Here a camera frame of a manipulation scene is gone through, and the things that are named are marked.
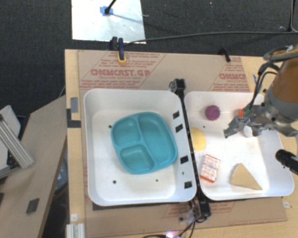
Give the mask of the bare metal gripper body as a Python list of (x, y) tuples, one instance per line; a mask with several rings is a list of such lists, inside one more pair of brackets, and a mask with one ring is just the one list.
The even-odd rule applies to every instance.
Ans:
[(277, 130), (281, 126), (279, 112), (269, 104), (253, 105), (247, 116), (249, 127), (252, 123), (265, 124), (268, 130)]

